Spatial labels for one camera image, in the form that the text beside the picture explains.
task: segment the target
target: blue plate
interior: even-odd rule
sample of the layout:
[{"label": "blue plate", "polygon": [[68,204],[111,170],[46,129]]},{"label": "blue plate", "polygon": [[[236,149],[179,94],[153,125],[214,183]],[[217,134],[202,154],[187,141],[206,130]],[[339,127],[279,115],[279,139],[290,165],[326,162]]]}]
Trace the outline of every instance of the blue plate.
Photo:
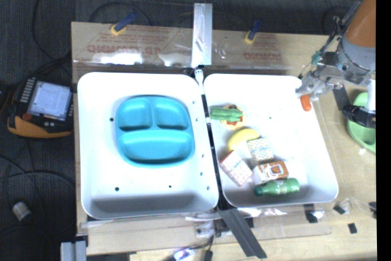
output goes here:
[{"label": "blue plate", "polygon": [[125,100],[115,117],[121,156],[138,166],[167,166],[194,154],[194,134],[187,109],[163,96]]}]

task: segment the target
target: small display screen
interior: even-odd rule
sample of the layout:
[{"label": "small display screen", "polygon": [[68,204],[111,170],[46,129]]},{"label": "small display screen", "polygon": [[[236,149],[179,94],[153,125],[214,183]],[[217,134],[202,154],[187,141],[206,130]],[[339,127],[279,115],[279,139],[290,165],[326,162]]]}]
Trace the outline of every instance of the small display screen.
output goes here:
[{"label": "small display screen", "polygon": [[27,112],[65,121],[71,96],[67,86],[37,81]]}]

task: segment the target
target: electronic device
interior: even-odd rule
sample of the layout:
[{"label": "electronic device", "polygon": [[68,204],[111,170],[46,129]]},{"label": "electronic device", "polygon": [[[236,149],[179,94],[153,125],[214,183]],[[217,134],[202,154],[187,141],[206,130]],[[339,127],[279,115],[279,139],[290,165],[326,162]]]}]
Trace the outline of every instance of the electronic device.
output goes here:
[{"label": "electronic device", "polygon": [[70,86],[29,76],[16,88],[9,104],[7,128],[30,138],[58,138],[73,131]]}]

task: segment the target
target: green bowl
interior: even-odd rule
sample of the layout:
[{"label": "green bowl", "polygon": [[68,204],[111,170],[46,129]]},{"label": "green bowl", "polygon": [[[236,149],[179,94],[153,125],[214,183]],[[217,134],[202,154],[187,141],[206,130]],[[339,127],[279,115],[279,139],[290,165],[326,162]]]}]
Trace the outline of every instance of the green bowl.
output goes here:
[{"label": "green bowl", "polygon": [[[355,106],[365,106],[368,100],[368,93],[363,92],[354,100]],[[348,131],[350,136],[360,145],[376,154],[376,129],[363,127],[348,120]]]}]

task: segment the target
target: metal bracket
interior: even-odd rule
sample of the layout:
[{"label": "metal bracket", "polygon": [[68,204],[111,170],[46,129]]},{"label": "metal bracket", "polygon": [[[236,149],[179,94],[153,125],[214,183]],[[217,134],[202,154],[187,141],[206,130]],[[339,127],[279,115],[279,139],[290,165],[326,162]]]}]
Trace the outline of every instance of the metal bracket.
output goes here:
[{"label": "metal bracket", "polygon": [[346,105],[350,105],[348,93],[344,86],[341,86],[339,89],[333,89],[332,91],[339,111],[342,111]]},{"label": "metal bracket", "polygon": [[219,214],[226,225],[228,225],[247,257],[267,258],[266,253],[238,209],[222,210],[219,211]]},{"label": "metal bracket", "polygon": [[305,214],[305,217],[307,218],[307,221],[309,223],[317,223],[318,218],[314,214],[314,212],[315,212],[314,204],[305,204],[305,205],[303,205],[303,207],[304,207],[304,214]]},{"label": "metal bracket", "polygon": [[212,5],[194,4],[191,67],[212,64]]},{"label": "metal bracket", "polygon": [[61,243],[61,261],[87,261],[86,242]]}]

